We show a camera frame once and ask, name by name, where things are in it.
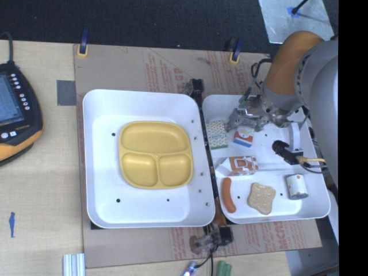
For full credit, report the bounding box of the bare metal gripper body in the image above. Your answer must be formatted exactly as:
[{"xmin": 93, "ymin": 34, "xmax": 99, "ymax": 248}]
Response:
[{"xmin": 243, "ymin": 95, "xmax": 292, "ymax": 128}]

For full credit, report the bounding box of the red blue and white carton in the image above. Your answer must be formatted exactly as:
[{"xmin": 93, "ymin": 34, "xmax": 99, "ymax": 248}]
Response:
[{"xmin": 232, "ymin": 124, "xmax": 254, "ymax": 149}]

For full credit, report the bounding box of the yellow and green patterned carton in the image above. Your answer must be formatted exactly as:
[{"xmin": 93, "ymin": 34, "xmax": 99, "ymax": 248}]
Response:
[{"xmin": 205, "ymin": 120, "xmax": 229, "ymax": 150}]

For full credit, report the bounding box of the orange and white carton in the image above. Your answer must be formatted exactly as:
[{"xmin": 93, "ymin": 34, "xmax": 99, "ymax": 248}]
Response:
[{"xmin": 215, "ymin": 155, "xmax": 259, "ymax": 178}]

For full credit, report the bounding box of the thin black and white rod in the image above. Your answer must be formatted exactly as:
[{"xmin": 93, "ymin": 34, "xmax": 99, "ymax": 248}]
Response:
[{"xmin": 195, "ymin": 92, "xmax": 222, "ymax": 227}]

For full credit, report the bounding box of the beige bread slice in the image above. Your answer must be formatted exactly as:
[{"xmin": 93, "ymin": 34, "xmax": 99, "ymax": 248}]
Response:
[{"xmin": 247, "ymin": 182, "xmax": 277, "ymax": 216}]

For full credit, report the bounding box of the orange sausage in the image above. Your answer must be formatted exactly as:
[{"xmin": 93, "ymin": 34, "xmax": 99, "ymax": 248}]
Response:
[{"xmin": 220, "ymin": 177, "xmax": 237, "ymax": 214}]

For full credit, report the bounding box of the yellow divided plate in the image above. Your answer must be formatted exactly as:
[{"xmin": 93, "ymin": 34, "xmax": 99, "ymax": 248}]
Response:
[{"xmin": 117, "ymin": 121, "xmax": 194, "ymax": 190}]

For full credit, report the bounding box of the white plastic tray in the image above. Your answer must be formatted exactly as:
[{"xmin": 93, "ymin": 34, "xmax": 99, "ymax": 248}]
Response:
[
  {"xmin": 202, "ymin": 94, "xmax": 331, "ymax": 225},
  {"xmin": 82, "ymin": 89, "xmax": 216, "ymax": 229}
]

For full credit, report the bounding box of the brown cardboard board red print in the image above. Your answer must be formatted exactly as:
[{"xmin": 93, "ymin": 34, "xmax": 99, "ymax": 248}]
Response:
[{"xmin": 73, "ymin": 44, "xmax": 323, "ymax": 269}]

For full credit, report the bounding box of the green ribbed toy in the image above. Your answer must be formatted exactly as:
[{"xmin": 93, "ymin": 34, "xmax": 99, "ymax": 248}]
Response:
[{"xmin": 216, "ymin": 260, "xmax": 232, "ymax": 276}]

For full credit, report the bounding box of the black cylinder on white bracket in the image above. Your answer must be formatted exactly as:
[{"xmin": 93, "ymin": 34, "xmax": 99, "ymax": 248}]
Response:
[{"xmin": 271, "ymin": 122, "xmax": 305, "ymax": 166}]

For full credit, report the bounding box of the black block with thin wires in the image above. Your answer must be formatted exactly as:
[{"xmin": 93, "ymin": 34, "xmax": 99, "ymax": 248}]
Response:
[
  {"xmin": 189, "ymin": 225, "xmax": 234, "ymax": 254},
  {"xmin": 185, "ymin": 78, "xmax": 205, "ymax": 97}
]

